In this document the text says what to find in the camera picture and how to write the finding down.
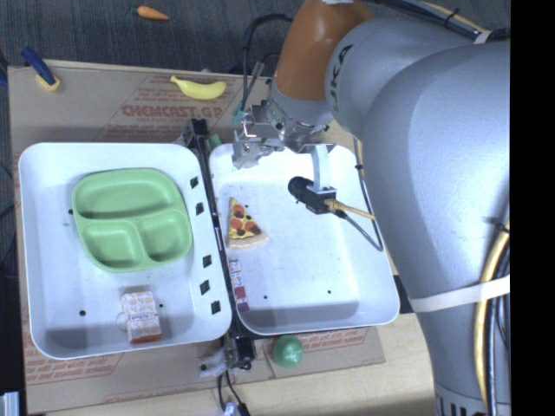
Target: cardboard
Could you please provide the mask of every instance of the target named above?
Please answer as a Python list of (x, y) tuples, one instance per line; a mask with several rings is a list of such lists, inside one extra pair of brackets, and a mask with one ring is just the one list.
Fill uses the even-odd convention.
[[(215, 353), (219, 341), (72, 361), (51, 359), (36, 349), (29, 332), (17, 161), (25, 148), (44, 141), (172, 143), (186, 140), (191, 119), (195, 118), (206, 119), (211, 133), (217, 133), (224, 142), (231, 141), (237, 128), (231, 123), (232, 110), (242, 96), (242, 78), (46, 62), (61, 82), (55, 92), (46, 91), (37, 83), (32, 68), (10, 69), (10, 121), (29, 414), (215, 388), (216, 378), (199, 377), (197, 359)], [(194, 101), (169, 81), (172, 75), (204, 83), (225, 80), (227, 88), (216, 100)], [(259, 103), (266, 91), (261, 79), (255, 84), (250, 101)], [(341, 133), (337, 125), (328, 134), (335, 142), (352, 149), (352, 139)], [(305, 351), (297, 367), (286, 369), (275, 364), (271, 360), (273, 339), (258, 340), (255, 343), (258, 357), (252, 369), (248, 373), (234, 372), (234, 381), (272, 380), (385, 362), (375, 328), (298, 337)]]

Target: candy bar wrapper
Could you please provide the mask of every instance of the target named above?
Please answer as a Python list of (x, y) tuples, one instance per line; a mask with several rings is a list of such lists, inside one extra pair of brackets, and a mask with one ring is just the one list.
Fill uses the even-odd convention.
[(127, 337), (130, 342), (155, 341), (162, 337), (151, 291), (125, 294), (121, 297), (121, 306), (127, 317)]

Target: green ball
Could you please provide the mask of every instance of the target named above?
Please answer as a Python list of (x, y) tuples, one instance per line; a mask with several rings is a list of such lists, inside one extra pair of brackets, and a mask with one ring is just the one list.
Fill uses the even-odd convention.
[(293, 335), (279, 336), (271, 351), (271, 358), (279, 366), (295, 367), (303, 357), (303, 343)]

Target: white plastic tub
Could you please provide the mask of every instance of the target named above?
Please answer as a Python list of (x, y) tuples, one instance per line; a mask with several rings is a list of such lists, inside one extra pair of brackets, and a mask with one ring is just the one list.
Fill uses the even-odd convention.
[[(364, 210), (355, 166), (351, 151), (340, 146), (331, 151), (330, 183), (337, 200)], [(291, 178), (314, 179), (309, 154), (286, 149), (238, 170), (232, 146), (223, 145), (212, 152), (210, 170), (222, 228), (234, 197), (248, 205), (270, 237), (255, 248), (227, 250), (229, 260), (238, 261), (233, 273), (234, 286), (242, 289), (238, 315), (249, 330), (276, 335), (380, 325), (396, 318), (399, 298), (386, 252), (346, 220), (316, 215), (289, 193)], [(378, 242), (369, 219), (349, 216)]]
[[(109, 272), (87, 256), (70, 213), (80, 179), (121, 168), (156, 168), (179, 187), (193, 246), (166, 266)], [(68, 359), (210, 341), (232, 319), (199, 162), (178, 145), (42, 143), (19, 161), (30, 332), (47, 356)], [(162, 338), (130, 344), (121, 295), (148, 290)]]

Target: black hole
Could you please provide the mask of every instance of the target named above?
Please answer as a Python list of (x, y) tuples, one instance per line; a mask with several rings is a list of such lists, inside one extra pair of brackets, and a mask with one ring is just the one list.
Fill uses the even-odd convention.
[(219, 301), (212, 302), (212, 314), (215, 315), (221, 311), (221, 307), (219, 305)]
[(200, 294), (204, 295), (208, 290), (210, 289), (210, 283), (205, 280), (201, 285), (200, 285)]

